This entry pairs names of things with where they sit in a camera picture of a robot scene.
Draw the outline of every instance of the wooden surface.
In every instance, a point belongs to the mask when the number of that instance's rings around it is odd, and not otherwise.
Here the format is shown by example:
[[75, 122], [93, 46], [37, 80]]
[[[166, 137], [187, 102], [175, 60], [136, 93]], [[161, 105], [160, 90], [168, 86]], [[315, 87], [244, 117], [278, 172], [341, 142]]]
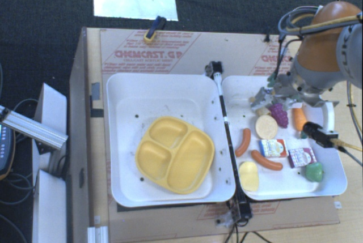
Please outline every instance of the wooden surface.
[[[88, 29], [89, 33], [93, 35], [88, 36], [88, 62], [90, 69], [90, 83], [101, 81], [100, 74], [100, 54], [97, 49], [100, 48], [99, 35], [97, 29]], [[335, 108], [335, 130], [339, 133], [339, 138], [343, 141], [360, 145], [358, 136], [355, 132], [347, 105], [346, 96], [346, 83], [341, 82], [334, 87], [332, 92], [324, 94], [327, 100], [339, 100], [340, 103]], [[362, 124], [362, 91], [353, 87], [353, 99], [357, 105], [356, 113], [360, 124]], [[108, 225], [108, 203], [107, 193], [104, 191], [107, 188], [107, 178], [105, 171], [102, 170], [107, 167], [105, 164], [104, 147], [99, 147], [104, 143], [103, 119], [92, 118], [91, 127], [99, 131], [92, 132], [92, 168], [94, 171], [93, 180], [94, 185], [94, 213], [99, 216], [99, 222], [96, 225]], [[359, 157], [361, 160], [362, 153], [356, 150], [349, 150], [352, 154]], [[360, 242], [363, 238], [363, 230], [361, 222], [363, 221], [363, 189], [362, 189], [362, 168], [345, 154], [340, 154], [343, 166], [347, 175], [348, 187], [344, 194], [335, 198], [335, 201], [340, 202], [341, 209], [339, 209], [339, 218], [341, 223], [334, 225], [325, 225], [317, 227], [303, 227], [294, 229], [280, 229], [272, 231], [260, 232], [266, 239], [272, 242]], [[239, 240], [241, 240], [243, 233], [240, 233]], [[226, 235], [218, 236], [203, 236], [203, 237], [189, 237], [179, 238], [173, 240], [158, 240], [147, 242], [164, 243], [217, 243], [225, 242]], [[235, 233], [233, 234], [230, 242], [236, 242]], [[246, 243], [249, 242], [263, 242], [255, 234], [250, 233], [245, 239]]]

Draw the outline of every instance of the small box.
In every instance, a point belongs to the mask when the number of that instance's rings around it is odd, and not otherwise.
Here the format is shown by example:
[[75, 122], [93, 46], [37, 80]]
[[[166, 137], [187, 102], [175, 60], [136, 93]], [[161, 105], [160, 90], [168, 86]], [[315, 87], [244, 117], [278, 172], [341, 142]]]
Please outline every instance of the small box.
[[287, 157], [288, 155], [283, 139], [262, 139], [260, 149], [264, 157]]
[[289, 162], [292, 168], [305, 167], [316, 163], [316, 158], [311, 148], [296, 148], [289, 150]]

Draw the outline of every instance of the dark gray floor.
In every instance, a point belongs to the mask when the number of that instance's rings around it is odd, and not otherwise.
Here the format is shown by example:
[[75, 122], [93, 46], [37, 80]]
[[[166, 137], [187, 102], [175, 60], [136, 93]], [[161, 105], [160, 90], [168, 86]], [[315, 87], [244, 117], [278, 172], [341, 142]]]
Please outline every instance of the dark gray floor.
[[[178, 22], [166, 29], [183, 31], [277, 32], [279, 18], [302, 5], [334, 0], [176, 0]], [[362, 8], [362, 0], [345, 0]], [[82, 26], [147, 28], [148, 20], [97, 18], [93, 0], [0, 0], [0, 63], [3, 91], [0, 105], [12, 108], [20, 100], [37, 98], [43, 82], [68, 94], [68, 80]], [[29, 145], [18, 147], [14, 169], [30, 172]], [[14, 190], [0, 182], [0, 199]], [[18, 225], [30, 241], [32, 200], [16, 207], [0, 205], [0, 214]], [[0, 219], [1, 243], [19, 237]]]

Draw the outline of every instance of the hot dog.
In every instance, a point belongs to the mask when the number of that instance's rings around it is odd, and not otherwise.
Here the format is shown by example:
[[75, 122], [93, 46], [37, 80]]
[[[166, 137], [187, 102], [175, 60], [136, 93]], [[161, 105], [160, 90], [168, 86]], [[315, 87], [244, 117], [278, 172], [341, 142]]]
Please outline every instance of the hot dog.
[[265, 168], [271, 170], [282, 170], [281, 163], [275, 163], [274, 161], [268, 160], [266, 157], [262, 156], [262, 154], [260, 154], [258, 150], [252, 150], [251, 156], [254, 160], [256, 160], [260, 165], [262, 165]]
[[243, 129], [242, 142], [238, 148], [234, 151], [236, 157], [240, 157], [245, 153], [251, 141], [251, 130], [249, 128]]

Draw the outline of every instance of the round beige disc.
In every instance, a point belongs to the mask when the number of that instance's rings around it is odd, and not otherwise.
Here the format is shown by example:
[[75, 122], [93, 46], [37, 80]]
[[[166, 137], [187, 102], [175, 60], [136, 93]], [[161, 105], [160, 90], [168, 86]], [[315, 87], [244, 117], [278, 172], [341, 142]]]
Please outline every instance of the round beige disc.
[[270, 115], [261, 115], [256, 121], [256, 132], [261, 139], [273, 139], [278, 130], [276, 120]]

